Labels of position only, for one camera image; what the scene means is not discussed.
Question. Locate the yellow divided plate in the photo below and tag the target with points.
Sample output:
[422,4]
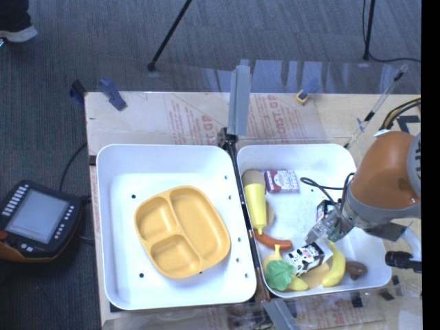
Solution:
[182,232]

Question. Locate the yellow banana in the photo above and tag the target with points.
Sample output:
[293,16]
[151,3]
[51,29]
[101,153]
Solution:
[275,254]
[337,266]

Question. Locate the green lettuce leaf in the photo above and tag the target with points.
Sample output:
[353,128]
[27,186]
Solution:
[278,275]

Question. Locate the black cylinder on white bracket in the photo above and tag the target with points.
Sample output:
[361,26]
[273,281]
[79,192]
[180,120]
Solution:
[398,259]

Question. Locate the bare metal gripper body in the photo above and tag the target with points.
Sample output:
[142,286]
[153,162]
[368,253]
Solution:
[335,223]

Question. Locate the brown doughnut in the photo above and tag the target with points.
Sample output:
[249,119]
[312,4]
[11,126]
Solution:
[357,268]

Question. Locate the brown cardboard board, red print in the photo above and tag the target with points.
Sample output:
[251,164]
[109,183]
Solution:
[144,122]

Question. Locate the yellow mustard bottle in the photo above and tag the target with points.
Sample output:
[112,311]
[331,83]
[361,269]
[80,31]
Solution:
[255,201]

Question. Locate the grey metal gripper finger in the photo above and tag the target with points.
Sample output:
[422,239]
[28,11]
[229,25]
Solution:
[314,233]

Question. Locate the orange sausage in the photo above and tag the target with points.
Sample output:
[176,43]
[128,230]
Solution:
[271,241]

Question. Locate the black stand leg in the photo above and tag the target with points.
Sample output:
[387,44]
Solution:
[370,22]
[172,26]

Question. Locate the red and white carton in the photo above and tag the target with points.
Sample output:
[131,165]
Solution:
[280,181]

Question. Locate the cow print carton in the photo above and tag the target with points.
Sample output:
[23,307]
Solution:
[304,258]

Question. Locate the person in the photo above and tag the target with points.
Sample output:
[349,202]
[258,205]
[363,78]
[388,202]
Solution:
[13,16]

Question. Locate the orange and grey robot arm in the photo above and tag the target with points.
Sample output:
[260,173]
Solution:
[381,181]

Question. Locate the white plastic tray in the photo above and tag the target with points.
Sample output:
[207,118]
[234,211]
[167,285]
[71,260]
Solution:
[120,163]
[309,160]

